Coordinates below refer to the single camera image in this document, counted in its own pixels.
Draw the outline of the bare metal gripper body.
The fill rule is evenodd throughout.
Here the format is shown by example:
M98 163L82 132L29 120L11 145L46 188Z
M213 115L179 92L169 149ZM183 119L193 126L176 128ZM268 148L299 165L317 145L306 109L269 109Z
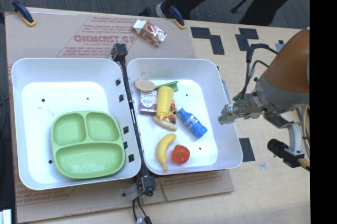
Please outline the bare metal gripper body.
M257 91L238 93L232 100L235 118L257 119L266 111L266 103Z

